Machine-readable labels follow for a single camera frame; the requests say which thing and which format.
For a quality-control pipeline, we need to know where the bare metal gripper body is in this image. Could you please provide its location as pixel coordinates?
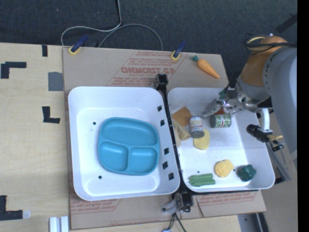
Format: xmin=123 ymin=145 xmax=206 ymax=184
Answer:
xmin=218 ymin=86 xmax=264 ymax=113

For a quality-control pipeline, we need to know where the green and white can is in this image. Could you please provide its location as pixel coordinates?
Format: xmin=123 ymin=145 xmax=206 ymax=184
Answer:
xmin=209 ymin=114 xmax=232 ymax=129

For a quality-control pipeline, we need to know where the white and orange can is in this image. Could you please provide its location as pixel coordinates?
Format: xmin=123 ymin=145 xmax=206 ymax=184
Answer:
xmin=188 ymin=116 xmax=205 ymax=139

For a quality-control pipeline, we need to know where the orange flat slice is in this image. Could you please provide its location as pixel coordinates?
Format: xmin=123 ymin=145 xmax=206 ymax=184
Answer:
xmin=171 ymin=106 xmax=193 ymax=128

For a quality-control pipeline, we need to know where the yellow flat slice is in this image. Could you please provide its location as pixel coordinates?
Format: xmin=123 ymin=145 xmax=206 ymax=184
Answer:
xmin=193 ymin=129 xmax=211 ymax=151

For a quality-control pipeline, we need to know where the white plastic tray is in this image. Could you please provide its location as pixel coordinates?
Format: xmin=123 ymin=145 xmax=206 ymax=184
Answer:
xmin=167 ymin=87 xmax=276 ymax=193
xmin=68 ymin=86 xmax=181 ymax=201

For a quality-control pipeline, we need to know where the beige ribbed cone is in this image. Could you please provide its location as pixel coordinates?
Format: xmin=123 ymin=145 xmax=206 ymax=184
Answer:
xmin=172 ymin=119 xmax=192 ymax=147

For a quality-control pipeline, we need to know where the orange carrot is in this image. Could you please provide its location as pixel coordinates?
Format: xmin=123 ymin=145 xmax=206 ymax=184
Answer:
xmin=192 ymin=55 xmax=221 ymax=80

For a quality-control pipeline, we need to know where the thin black and white rod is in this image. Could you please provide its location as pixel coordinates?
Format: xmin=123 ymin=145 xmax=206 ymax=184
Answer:
xmin=160 ymin=81 xmax=188 ymax=215

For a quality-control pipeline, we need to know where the yellow corn cob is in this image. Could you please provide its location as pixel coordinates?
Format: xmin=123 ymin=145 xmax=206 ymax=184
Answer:
xmin=213 ymin=159 xmax=235 ymax=178

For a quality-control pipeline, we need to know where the green bean bundle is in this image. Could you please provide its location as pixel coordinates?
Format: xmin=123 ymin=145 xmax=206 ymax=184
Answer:
xmin=188 ymin=173 xmax=216 ymax=188

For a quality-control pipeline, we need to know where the blue divided plate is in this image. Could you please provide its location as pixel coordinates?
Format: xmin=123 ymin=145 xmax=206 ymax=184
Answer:
xmin=97 ymin=116 xmax=160 ymax=176

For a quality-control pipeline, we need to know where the brown cardboard board red print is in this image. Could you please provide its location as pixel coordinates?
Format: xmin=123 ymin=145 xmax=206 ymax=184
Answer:
xmin=62 ymin=46 xmax=267 ymax=231

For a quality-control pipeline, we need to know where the black cylinder on white bracket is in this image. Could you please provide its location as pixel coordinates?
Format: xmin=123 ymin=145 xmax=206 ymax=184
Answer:
xmin=246 ymin=107 xmax=275 ymax=144

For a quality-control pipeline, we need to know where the black block with thin wires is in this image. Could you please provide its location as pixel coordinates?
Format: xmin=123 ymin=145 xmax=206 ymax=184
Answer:
xmin=180 ymin=191 xmax=194 ymax=209
xmin=155 ymin=73 xmax=169 ymax=91

